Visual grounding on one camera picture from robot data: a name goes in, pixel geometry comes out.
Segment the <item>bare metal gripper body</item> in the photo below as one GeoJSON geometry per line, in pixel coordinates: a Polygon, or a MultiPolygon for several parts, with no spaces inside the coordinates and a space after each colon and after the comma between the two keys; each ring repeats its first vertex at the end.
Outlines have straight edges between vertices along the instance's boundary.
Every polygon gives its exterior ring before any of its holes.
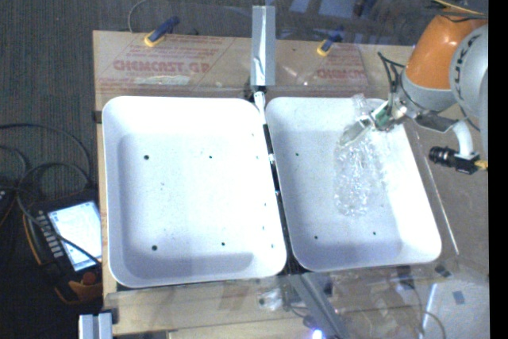
{"type": "Polygon", "coordinates": [[[370,118],[378,131],[390,131],[405,118],[405,114],[385,101],[370,113],[370,118]]]}

